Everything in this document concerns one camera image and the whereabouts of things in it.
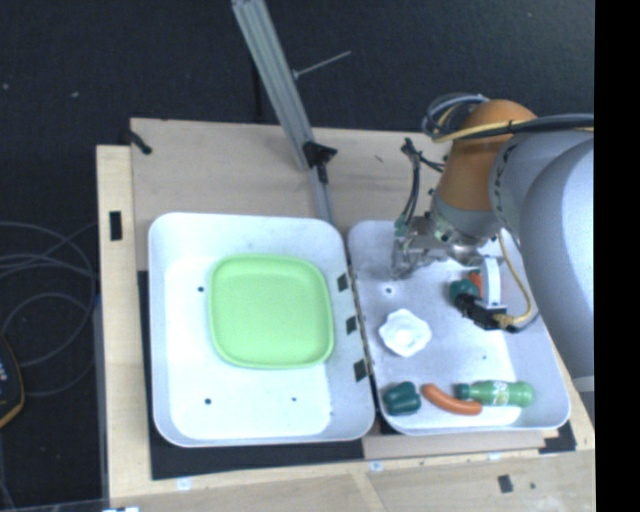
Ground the black cylinder on white bracket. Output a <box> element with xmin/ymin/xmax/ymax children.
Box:
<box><xmin>457</xmin><ymin>255</ymin><xmax>512</xmax><ymax>331</ymax></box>

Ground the green plastic bottle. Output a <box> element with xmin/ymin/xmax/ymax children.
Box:
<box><xmin>454</xmin><ymin>379</ymin><xmax>534</xmax><ymax>409</ymax></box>

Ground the orange carrot with green top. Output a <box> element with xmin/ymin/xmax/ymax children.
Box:
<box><xmin>448</xmin><ymin>271</ymin><xmax>484</xmax><ymax>305</ymax></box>

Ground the green toy bell pepper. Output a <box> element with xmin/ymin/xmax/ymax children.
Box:
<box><xmin>383</xmin><ymin>381</ymin><xmax>422</xmax><ymax>417</ymax></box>

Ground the green plate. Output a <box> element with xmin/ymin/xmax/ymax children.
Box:
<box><xmin>207</xmin><ymin>253</ymin><xmax>336</xmax><ymax>371</ymax></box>

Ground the white plastic tray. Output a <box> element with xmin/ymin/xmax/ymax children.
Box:
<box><xmin>147</xmin><ymin>211</ymin><xmax>377</xmax><ymax>448</ymax></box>
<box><xmin>346</xmin><ymin>219</ymin><xmax>572</xmax><ymax>437</ymax></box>

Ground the orange toy sausage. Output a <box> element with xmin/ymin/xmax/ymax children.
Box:
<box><xmin>421</xmin><ymin>383</ymin><xmax>483</xmax><ymax>416</ymax></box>

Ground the pale wood board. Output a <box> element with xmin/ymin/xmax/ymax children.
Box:
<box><xmin>129</xmin><ymin>118</ymin><xmax>561</xmax><ymax>460</ymax></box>

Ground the white toy fried egg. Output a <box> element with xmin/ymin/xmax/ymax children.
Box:
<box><xmin>378</xmin><ymin>308</ymin><xmax>433</xmax><ymax>358</ymax></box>

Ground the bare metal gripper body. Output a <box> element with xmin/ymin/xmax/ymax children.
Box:
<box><xmin>395</xmin><ymin>212</ymin><xmax>490</xmax><ymax>267</ymax></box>

